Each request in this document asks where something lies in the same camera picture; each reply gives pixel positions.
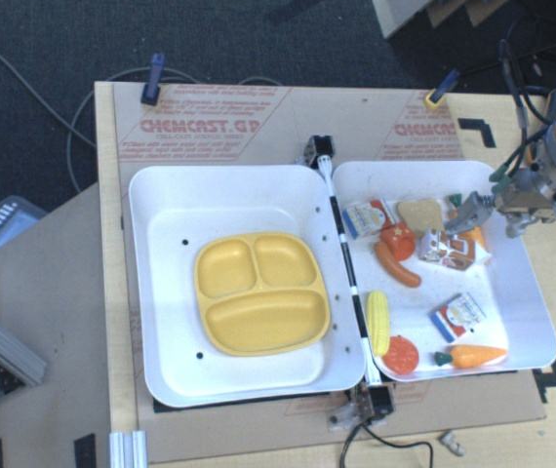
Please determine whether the tan bread slice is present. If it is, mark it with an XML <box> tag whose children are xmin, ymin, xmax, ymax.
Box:
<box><xmin>396</xmin><ymin>197</ymin><xmax>447</xmax><ymax>239</ymax></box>

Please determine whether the red toy with yellow star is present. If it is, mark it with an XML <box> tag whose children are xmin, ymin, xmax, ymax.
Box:
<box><xmin>378</xmin><ymin>222</ymin><xmax>417</xmax><ymax>263</ymax></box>

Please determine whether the blue red and white carton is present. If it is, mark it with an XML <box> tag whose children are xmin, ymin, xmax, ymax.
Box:
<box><xmin>428</xmin><ymin>292</ymin><xmax>488</xmax><ymax>344</ymax></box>

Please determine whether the thin black and white rod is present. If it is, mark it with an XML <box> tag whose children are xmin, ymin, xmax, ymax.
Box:
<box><xmin>317</xmin><ymin>155</ymin><xmax>382</xmax><ymax>387</ymax></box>

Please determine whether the black block with thin wires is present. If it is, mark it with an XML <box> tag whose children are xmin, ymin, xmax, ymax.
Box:
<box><xmin>328</xmin><ymin>385</ymin><xmax>397</xmax><ymax>431</ymax></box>
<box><xmin>302</xmin><ymin>134</ymin><xmax>336</xmax><ymax>168</ymax></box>

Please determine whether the white plastic tray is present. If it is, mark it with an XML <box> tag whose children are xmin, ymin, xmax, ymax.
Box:
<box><xmin>331</xmin><ymin>160</ymin><xmax>556</xmax><ymax>384</ymax></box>
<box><xmin>128</xmin><ymin>164</ymin><xmax>369</xmax><ymax>409</ymax></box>

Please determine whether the yellow corn cob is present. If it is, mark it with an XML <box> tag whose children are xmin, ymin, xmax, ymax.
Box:
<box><xmin>365</xmin><ymin>290</ymin><xmax>392</xmax><ymax>358</ymax></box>

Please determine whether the orange sausage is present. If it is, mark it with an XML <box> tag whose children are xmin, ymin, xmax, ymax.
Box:
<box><xmin>373</xmin><ymin>240</ymin><xmax>423</xmax><ymax>290</ymax></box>

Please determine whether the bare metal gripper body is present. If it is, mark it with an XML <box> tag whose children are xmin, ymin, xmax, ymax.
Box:
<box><xmin>494</xmin><ymin>167</ymin><xmax>556</xmax><ymax>224</ymax></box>

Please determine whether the yellow divided plate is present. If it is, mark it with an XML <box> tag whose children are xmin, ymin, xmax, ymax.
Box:
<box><xmin>193</xmin><ymin>231</ymin><xmax>333</xmax><ymax>358</ymax></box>

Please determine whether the white and brown carton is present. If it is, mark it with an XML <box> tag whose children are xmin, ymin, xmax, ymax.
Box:
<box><xmin>417</xmin><ymin>228</ymin><xmax>494</xmax><ymax>272</ymax></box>

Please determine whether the brown cardboard board red print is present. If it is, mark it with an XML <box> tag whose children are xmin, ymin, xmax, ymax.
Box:
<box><xmin>111</xmin><ymin>83</ymin><xmax>548</xmax><ymax>463</ymax></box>

